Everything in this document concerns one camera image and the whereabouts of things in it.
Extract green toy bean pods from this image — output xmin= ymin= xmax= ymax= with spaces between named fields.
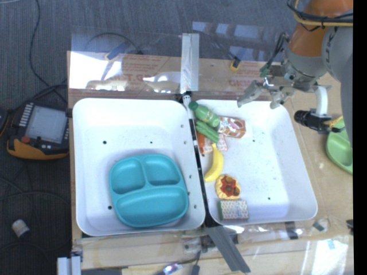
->
xmin=196 ymin=120 xmax=220 ymax=144

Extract black cylinder on white bracket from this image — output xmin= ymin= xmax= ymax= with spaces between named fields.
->
xmin=294 ymin=85 xmax=333 ymax=133

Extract patterned packet with green end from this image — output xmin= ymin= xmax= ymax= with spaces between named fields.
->
xmin=217 ymin=199 xmax=251 ymax=221

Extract green divided plate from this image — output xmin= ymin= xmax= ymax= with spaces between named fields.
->
xmin=325 ymin=117 xmax=354 ymax=175

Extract thin black and white rod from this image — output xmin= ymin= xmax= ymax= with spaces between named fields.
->
xmin=182 ymin=93 xmax=212 ymax=226

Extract small grey can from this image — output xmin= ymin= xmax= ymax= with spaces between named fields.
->
xmin=11 ymin=218 xmax=31 ymax=238

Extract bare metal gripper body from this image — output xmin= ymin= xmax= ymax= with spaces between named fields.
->
xmin=262 ymin=66 xmax=319 ymax=97

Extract yellow banana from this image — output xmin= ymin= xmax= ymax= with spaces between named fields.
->
xmin=203 ymin=143 xmax=225 ymax=183

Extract green plastic bottle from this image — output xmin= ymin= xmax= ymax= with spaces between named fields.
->
xmin=188 ymin=100 xmax=221 ymax=128

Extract orange toy carrot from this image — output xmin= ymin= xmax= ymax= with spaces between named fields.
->
xmin=196 ymin=131 xmax=206 ymax=155

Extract brown cardboard board red print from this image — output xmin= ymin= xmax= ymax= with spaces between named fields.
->
xmin=66 ymin=50 xmax=354 ymax=270

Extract blue divided plate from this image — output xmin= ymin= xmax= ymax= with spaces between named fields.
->
xmin=108 ymin=153 xmax=190 ymax=229

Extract white and red packet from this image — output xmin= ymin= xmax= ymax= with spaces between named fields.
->
xmin=204 ymin=133 xmax=229 ymax=155

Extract white plastic tray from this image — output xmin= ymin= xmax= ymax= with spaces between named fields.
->
xmin=72 ymin=97 xmax=206 ymax=237
xmin=191 ymin=98 xmax=318 ymax=227

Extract toy pizza slice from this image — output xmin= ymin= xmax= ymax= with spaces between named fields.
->
xmin=214 ymin=174 xmax=241 ymax=201

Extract brown and white carton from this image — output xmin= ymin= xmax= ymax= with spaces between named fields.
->
xmin=217 ymin=116 xmax=247 ymax=139

